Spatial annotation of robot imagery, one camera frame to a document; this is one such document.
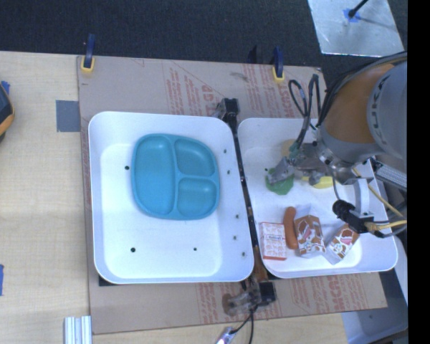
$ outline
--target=blue plate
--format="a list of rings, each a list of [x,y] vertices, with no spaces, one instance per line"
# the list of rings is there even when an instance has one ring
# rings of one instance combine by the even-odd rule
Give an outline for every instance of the blue plate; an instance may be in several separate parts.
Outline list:
[[[202,142],[170,134],[149,134],[135,144],[132,187],[137,205],[162,219],[202,219],[219,202],[214,154]]]

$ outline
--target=cardboard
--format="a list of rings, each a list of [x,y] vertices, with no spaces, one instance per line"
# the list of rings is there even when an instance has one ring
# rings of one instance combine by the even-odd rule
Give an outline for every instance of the cardboard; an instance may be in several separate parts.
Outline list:
[[[93,262],[87,126],[93,115],[106,110],[211,116],[225,97],[238,99],[239,123],[249,117],[298,118],[288,80],[297,80],[307,92],[310,78],[318,74],[323,99],[322,73],[312,67],[284,67],[285,80],[275,82],[271,65],[119,57],[96,57],[93,71],[84,72],[81,60],[77,58],[77,76],[93,333],[243,320],[246,315],[228,316],[222,305],[223,297],[243,291],[238,282],[111,285],[99,278]],[[316,105],[313,109],[315,118]],[[274,287],[277,300],[261,307],[256,319],[386,307],[378,273],[276,279]]]

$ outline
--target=wooden surface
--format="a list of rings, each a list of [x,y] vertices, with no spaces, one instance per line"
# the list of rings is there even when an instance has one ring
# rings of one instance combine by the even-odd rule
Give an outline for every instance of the wooden surface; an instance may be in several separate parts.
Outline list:
[[[80,134],[57,132],[77,100],[76,56],[0,52],[16,119],[0,144],[0,343],[63,343],[89,315]],[[93,343],[214,343],[225,324],[95,335]],[[249,324],[234,343],[248,343]],[[259,320],[253,343],[346,343],[340,314]]]

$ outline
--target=sausage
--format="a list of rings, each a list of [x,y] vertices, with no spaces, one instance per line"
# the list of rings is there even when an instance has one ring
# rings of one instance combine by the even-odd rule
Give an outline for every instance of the sausage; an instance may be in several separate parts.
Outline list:
[[[298,248],[298,240],[296,238],[295,232],[295,215],[296,209],[293,206],[289,206],[285,209],[284,215],[284,228],[285,228],[285,241],[287,242],[287,247],[289,249],[297,249]]]

